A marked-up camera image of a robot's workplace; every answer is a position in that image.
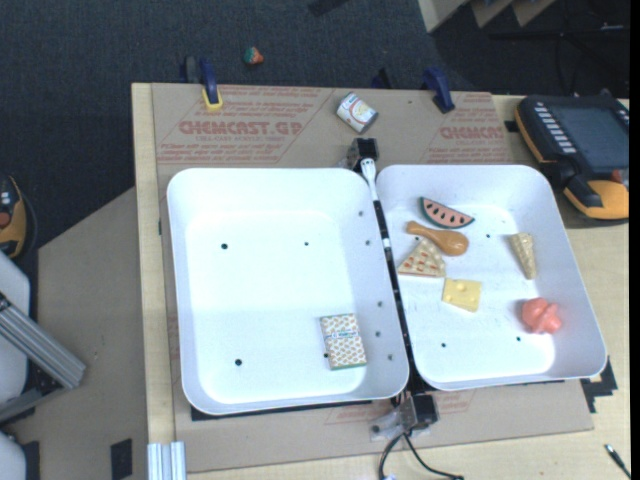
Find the yellow patterned carton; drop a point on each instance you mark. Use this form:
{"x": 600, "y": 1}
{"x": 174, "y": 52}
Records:
{"x": 343, "y": 341}

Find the pink ice cream scoop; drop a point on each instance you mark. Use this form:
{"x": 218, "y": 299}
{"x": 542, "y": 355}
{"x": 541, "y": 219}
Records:
{"x": 539, "y": 315}

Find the white plastic tray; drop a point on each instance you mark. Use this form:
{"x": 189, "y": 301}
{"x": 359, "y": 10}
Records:
{"x": 500, "y": 318}
{"x": 260, "y": 278}

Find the red watermelon slice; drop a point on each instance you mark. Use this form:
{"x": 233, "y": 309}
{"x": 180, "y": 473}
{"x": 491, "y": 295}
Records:
{"x": 442, "y": 214}

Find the beige ice cream cone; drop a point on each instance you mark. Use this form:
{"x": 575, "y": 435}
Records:
{"x": 525, "y": 254}

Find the green and orange toy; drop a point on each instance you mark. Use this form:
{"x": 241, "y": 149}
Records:
{"x": 253, "y": 56}

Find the brown cardboard board red print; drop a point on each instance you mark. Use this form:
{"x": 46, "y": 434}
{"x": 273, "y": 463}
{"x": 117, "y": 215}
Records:
{"x": 250, "y": 133}

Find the thin black and white rod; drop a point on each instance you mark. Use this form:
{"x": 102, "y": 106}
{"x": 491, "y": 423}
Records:
{"x": 387, "y": 248}

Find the brown chicken drumstick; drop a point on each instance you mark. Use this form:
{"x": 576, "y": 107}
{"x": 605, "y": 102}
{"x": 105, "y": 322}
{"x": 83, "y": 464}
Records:
{"x": 445, "y": 239}

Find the yellow cheese block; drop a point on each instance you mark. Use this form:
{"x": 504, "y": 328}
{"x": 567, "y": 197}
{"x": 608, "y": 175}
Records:
{"x": 462, "y": 294}

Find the pizza slice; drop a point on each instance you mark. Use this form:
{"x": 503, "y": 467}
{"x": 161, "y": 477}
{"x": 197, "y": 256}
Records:
{"x": 423, "y": 263}

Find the small white can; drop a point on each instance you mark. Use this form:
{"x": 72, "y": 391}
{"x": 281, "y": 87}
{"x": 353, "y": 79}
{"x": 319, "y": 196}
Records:
{"x": 356, "y": 112}

